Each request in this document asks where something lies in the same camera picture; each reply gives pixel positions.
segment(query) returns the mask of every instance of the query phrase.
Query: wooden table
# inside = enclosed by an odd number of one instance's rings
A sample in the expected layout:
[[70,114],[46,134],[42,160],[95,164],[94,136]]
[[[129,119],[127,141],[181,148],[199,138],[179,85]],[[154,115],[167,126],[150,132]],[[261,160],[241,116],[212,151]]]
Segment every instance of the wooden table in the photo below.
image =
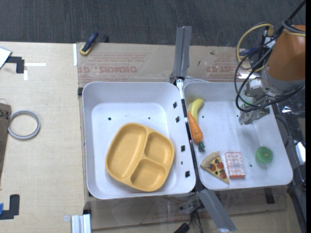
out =
[[[0,71],[0,99],[12,112],[31,110],[41,120],[39,134],[27,141],[8,136],[0,184],[0,202],[9,209],[9,197],[20,195],[19,215],[0,220],[0,232],[69,233],[67,215],[81,215],[85,204],[77,67],[72,44],[0,42],[25,63],[28,80],[16,74],[15,64]],[[29,116],[20,116],[12,128],[28,134],[35,128]],[[232,216],[240,233],[300,231],[290,197],[286,209]],[[217,233],[210,218],[202,219],[204,232]],[[173,232],[181,222],[103,229],[96,232]],[[197,232],[195,224],[190,232]]]

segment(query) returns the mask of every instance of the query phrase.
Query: green round object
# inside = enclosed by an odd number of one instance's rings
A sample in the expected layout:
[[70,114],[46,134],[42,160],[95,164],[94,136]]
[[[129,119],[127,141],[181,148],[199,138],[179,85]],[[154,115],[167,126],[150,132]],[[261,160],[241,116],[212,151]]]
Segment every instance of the green round object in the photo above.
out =
[[272,161],[273,154],[270,149],[266,147],[260,147],[256,151],[256,161],[262,164],[268,164]]

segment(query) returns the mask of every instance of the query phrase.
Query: carrot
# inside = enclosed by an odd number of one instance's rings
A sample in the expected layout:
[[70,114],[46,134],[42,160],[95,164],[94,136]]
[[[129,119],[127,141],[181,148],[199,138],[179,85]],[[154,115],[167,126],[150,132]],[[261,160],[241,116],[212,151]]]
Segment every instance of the carrot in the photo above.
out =
[[199,127],[199,124],[194,119],[193,115],[188,111],[188,120],[192,138],[195,143],[199,145],[199,149],[205,148],[203,144],[203,133]]

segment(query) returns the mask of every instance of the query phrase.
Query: yellow plastic dish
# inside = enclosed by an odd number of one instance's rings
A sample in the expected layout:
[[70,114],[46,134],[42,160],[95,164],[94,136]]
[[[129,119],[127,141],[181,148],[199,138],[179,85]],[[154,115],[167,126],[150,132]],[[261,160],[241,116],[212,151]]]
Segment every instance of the yellow plastic dish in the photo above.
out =
[[113,138],[105,166],[117,181],[153,192],[165,183],[174,155],[169,138],[142,124],[127,123]]

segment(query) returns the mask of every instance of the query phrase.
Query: pizza slice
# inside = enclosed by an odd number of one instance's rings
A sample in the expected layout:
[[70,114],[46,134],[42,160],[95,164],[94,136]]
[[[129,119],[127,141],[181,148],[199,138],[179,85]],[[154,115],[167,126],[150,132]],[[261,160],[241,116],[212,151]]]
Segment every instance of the pizza slice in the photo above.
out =
[[205,157],[202,163],[200,164],[200,167],[209,172],[210,174],[214,175],[218,179],[229,184],[229,179],[225,172],[225,167],[218,151],[213,152],[207,157]]

